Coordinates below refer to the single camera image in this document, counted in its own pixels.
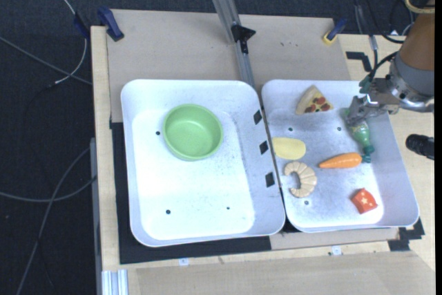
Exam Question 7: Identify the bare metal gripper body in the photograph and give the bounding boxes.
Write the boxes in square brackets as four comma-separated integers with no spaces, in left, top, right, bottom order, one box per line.
[365,77,435,115]

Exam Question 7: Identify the green plastic bottle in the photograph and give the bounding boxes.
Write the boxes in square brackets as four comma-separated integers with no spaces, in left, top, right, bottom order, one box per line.
[340,108,376,155]

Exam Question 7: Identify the toy pizza slice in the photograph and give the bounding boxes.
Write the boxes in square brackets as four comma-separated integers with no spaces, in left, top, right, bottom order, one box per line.
[294,84,335,116]

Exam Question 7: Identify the orange carrot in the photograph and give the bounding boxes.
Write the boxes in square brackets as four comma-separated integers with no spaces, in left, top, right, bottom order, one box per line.
[318,152,372,170]

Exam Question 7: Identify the yellow oval slice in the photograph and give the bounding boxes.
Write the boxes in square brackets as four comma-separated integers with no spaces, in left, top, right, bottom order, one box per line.
[270,136,307,161]

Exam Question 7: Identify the beige toy shrimp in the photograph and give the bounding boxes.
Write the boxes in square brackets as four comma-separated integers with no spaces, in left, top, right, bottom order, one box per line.
[283,160,318,199]

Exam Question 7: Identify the white plastic tray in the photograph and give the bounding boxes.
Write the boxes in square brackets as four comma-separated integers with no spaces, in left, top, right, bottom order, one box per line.
[119,78,287,248]
[260,79,421,234]

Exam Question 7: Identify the red carton with star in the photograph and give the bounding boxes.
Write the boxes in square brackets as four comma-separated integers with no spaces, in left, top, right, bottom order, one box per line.
[350,187,379,216]

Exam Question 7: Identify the green bowl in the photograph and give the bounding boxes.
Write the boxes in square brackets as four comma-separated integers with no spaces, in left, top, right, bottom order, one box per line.
[162,103,224,162]

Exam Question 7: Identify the brown cardboard board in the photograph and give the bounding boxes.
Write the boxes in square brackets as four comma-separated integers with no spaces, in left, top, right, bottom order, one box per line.
[104,8,402,251]

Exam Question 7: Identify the black cylinder on white bracket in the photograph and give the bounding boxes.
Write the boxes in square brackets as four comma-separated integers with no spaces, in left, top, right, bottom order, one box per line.
[405,133,436,161]

